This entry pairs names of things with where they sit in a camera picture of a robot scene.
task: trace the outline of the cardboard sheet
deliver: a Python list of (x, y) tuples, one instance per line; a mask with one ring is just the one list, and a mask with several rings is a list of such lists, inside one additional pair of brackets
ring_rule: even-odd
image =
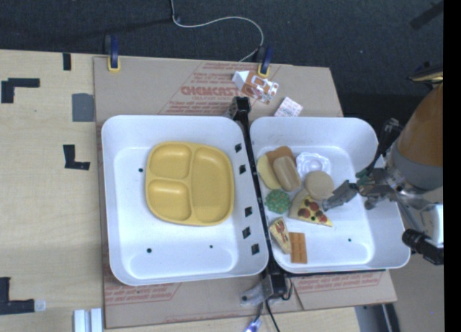
[[(107, 249), (104, 176), (100, 131), (115, 115), (223, 115), (235, 96), (236, 71), (256, 70), (253, 63), (122, 57), (121, 71), (110, 73), (105, 57), (94, 57), (95, 109), (98, 135), (100, 207), (103, 243)], [(327, 68), (272, 65), (269, 78), (279, 84), (269, 104), (251, 100), (250, 121), (272, 116), (285, 97), (298, 103), (303, 116), (342, 116), (331, 73)], [(104, 257), (106, 328), (173, 323), (255, 315), (241, 306), (240, 293), (259, 276), (130, 287), (118, 282)], [(276, 302), (274, 313), (339, 308), (396, 300), (388, 271), (332, 274), (293, 279), (290, 300)]]

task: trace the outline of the light wood surface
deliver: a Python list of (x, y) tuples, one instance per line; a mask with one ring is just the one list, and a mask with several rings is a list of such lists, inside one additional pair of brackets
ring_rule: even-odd
[[(94, 122), (72, 122), (71, 97), (94, 93), (92, 55), (0, 50), (0, 79), (40, 78), (0, 104), (0, 277), (10, 300), (46, 301), (43, 312), (0, 315), (0, 331), (71, 331), (72, 312), (103, 308), (102, 250)], [(88, 171), (65, 169), (75, 144)], [(275, 331), (269, 316), (260, 331)], [(276, 315), (281, 331), (359, 331), (354, 308)], [(242, 331), (250, 318), (118, 331)]]

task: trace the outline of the dark background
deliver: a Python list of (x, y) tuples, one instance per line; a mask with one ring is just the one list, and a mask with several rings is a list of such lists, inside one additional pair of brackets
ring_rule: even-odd
[[(183, 24), (225, 16), (257, 22), (273, 63), (329, 67), (345, 115), (379, 130), (404, 123), (428, 89), (408, 75), (443, 62), (443, 0), (174, 0)], [(238, 20), (198, 29), (171, 21), (169, 0), (0, 0), (0, 48), (240, 60), (260, 42)]]

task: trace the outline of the white tray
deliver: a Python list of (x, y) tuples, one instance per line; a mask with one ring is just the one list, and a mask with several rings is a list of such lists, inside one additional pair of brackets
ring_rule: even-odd
[[(152, 147), (164, 141), (214, 146), (233, 164), (232, 215), (211, 226), (159, 220), (145, 198)], [(240, 277), (269, 260), (251, 169), (240, 127), (225, 117), (116, 116), (102, 128), (104, 183), (113, 274), (129, 285)]]
[[(262, 117), (251, 124), (255, 159), (281, 145), (294, 155), (317, 153), (331, 163), (335, 187), (344, 180), (355, 182), (355, 174), (374, 158), (375, 131), (365, 121), (346, 117)], [(382, 159), (376, 167), (382, 166)], [(262, 180), (263, 199), (269, 193)], [(296, 192), (290, 193), (293, 198)], [(274, 258), (286, 271), (301, 273), (392, 269), (404, 266), (410, 249), (401, 240), (404, 231), (398, 206), (388, 200), (366, 210), (364, 198), (357, 195), (341, 207), (327, 212), (332, 228), (289, 218), (291, 232), (303, 232), (308, 252), (307, 264), (294, 264), (273, 241)], [(277, 213), (266, 210), (268, 225)]]

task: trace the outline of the yellow divided plate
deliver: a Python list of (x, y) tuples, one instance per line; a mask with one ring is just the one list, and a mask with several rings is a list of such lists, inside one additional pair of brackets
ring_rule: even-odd
[(170, 141), (149, 153), (146, 199), (162, 220), (183, 225), (217, 225), (231, 215), (231, 161), (212, 146)]

